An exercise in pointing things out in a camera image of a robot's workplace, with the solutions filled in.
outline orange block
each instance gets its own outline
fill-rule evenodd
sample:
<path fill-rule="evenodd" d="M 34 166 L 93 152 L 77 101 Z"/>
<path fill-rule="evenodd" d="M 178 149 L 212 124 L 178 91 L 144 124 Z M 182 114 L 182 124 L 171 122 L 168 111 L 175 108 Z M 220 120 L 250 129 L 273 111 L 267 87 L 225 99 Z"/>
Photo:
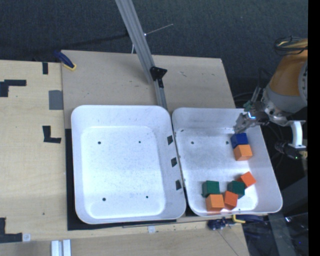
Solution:
<path fill-rule="evenodd" d="M 224 208 L 228 210 L 232 210 L 236 208 L 237 203 L 238 203 L 238 194 L 227 190 L 224 193 Z"/>
<path fill-rule="evenodd" d="M 245 174 L 241 175 L 237 179 L 237 181 L 238 182 L 243 182 L 245 188 L 250 187 L 251 185 L 253 185 L 253 184 L 255 184 L 257 182 L 250 171 L 248 171 Z"/>
<path fill-rule="evenodd" d="M 253 154 L 249 144 L 238 145 L 233 149 L 235 160 L 244 161 L 250 159 Z"/>
<path fill-rule="evenodd" d="M 220 212 L 225 207 L 224 197 L 222 194 L 209 194 L 205 205 L 208 212 Z"/>

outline dark green cube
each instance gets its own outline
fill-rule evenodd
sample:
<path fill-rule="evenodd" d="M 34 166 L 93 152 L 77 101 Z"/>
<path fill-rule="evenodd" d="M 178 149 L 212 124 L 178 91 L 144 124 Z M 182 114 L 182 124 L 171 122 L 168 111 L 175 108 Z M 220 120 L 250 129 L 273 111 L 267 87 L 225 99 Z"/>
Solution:
<path fill-rule="evenodd" d="M 238 195 L 238 199 L 245 195 L 245 184 L 241 181 L 233 180 L 228 183 L 226 189 Z"/>
<path fill-rule="evenodd" d="M 218 181 L 207 180 L 202 184 L 202 196 L 206 198 L 210 194 L 220 194 Z"/>

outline blue cube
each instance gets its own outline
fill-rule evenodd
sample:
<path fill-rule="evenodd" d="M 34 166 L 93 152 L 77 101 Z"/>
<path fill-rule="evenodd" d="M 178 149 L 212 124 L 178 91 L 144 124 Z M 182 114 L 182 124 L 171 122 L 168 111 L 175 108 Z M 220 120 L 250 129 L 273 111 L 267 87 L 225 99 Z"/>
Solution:
<path fill-rule="evenodd" d="M 235 133 L 231 136 L 231 145 L 232 148 L 234 149 L 238 145 L 247 145 L 248 143 L 248 138 L 247 134 L 245 132 L 242 133 Z"/>

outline white tray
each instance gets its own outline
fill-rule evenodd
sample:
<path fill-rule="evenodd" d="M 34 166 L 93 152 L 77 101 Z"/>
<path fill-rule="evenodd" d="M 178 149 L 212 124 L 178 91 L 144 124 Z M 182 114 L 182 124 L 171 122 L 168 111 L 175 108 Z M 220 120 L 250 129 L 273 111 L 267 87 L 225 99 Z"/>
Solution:
<path fill-rule="evenodd" d="M 236 161 L 230 137 L 243 109 L 178 108 L 172 114 L 173 130 L 181 164 L 188 204 L 202 217 L 231 214 L 278 212 L 283 204 L 260 126 L 246 130 L 253 157 Z M 256 184 L 245 190 L 233 210 L 211 213 L 206 209 L 202 183 L 218 181 L 220 192 L 241 174 L 250 171 Z"/>
<path fill-rule="evenodd" d="M 172 220 L 186 210 L 169 113 L 82 105 L 71 115 L 75 209 L 88 224 Z"/>

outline table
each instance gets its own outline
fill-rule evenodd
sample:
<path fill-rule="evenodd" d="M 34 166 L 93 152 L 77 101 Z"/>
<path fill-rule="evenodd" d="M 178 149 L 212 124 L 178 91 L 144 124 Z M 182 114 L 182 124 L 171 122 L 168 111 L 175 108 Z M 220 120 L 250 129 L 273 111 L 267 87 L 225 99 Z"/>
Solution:
<path fill-rule="evenodd" d="M 0 217 L 6 217 L 6 233 L 30 234 L 31 241 L 36 241 L 39 248 L 46 247 L 51 240 L 72 239 L 72 250 L 77 243 L 79 248 L 84 245 L 90 248 L 89 244 L 102 243 L 105 237 L 116 241 L 115 236 L 131 241 L 128 246 L 146 238 L 153 243 L 160 239 L 166 245 L 172 245 L 174 240 L 183 242 L 171 252 L 182 247 L 188 252 L 189 242 L 184 242 L 190 237 L 195 238 L 196 248 L 205 248 L 204 241 L 196 238 L 213 236 L 207 245 L 209 251 L 220 245 L 217 252 L 236 255 L 226 238 L 208 230 L 206 222 L 197 216 L 183 216 L 176 223 L 157 225 L 155 234 L 148 234 L 147 226 L 67 230 L 65 129 L 70 128 L 72 109 L 82 104 L 157 103 L 154 88 L 147 83 L 135 54 L 71 50 L 63 53 L 77 65 L 75 71 L 49 62 L 45 74 L 41 62 L 0 60 L 1 82 L 26 80 L 27 83 L 10 86 L 8 97 L 0 97 Z M 153 58 L 158 67 L 168 69 L 163 83 L 170 114 L 179 107 L 235 107 L 221 59 L 159 55 Z M 63 94 L 63 109 L 52 107 L 52 92 Z M 43 126 L 50 126 L 51 137 L 61 138 L 61 142 L 45 143 Z M 238 246 L 238 255 L 240 252 L 248 255 L 241 225 L 223 231 L 233 236 L 230 241 Z M 110 242 L 111 245 L 115 248 L 119 243 Z M 159 254 L 161 245 L 157 243 Z M 4 250 L 10 247 L 0 246 Z"/>

